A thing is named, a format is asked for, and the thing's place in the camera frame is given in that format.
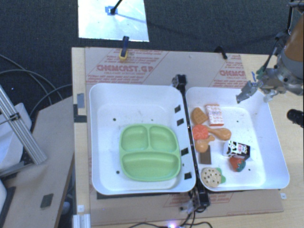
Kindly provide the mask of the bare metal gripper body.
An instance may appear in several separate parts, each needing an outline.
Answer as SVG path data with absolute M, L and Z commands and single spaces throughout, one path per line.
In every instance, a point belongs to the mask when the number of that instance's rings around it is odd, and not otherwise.
M 303 76 L 292 73 L 284 67 L 266 68 L 257 72 L 258 86 L 269 94 L 271 90 L 284 94 L 286 91 L 295 95 L 303 95 Z

